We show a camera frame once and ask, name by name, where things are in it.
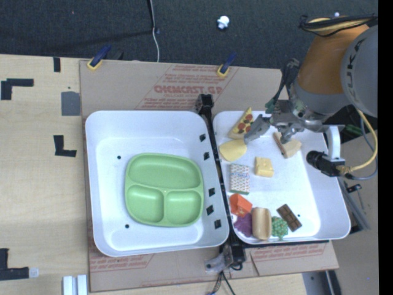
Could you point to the white plastic tray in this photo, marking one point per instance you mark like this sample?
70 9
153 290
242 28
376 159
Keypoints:
107 134
294 189

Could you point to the orange carton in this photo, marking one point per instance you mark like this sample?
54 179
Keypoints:
240 204

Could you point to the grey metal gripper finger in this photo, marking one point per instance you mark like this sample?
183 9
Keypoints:
287 134
256 130

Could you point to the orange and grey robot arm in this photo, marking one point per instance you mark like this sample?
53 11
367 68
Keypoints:
328 69

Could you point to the purple grapes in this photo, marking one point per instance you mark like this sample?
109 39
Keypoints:
244 225

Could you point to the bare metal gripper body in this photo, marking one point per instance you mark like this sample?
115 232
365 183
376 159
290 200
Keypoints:
290 115

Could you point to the yellow cheese block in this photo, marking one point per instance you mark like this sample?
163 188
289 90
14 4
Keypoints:
264 167

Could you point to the yellow taco shell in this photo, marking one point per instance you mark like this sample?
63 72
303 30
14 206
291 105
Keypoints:
232 150

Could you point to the thin black rod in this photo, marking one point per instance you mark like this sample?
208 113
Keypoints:
213 143

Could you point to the hot dog bun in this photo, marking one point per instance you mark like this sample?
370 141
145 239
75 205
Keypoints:
261 223

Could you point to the brown cardboard board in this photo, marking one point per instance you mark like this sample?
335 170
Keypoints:
129 84

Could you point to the black cylinder on white bracket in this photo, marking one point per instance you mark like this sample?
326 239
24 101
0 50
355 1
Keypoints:
325 157

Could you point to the green divided plate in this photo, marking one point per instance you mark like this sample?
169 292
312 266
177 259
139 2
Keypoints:
164 189

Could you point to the brown chocolate bar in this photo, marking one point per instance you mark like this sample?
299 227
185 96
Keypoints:
289 217

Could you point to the sandwich wedge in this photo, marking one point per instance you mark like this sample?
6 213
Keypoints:
290 149

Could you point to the green grapes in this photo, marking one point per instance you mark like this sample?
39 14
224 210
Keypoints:
279 227

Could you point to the pizza slice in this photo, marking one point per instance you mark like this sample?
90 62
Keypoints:
242 124

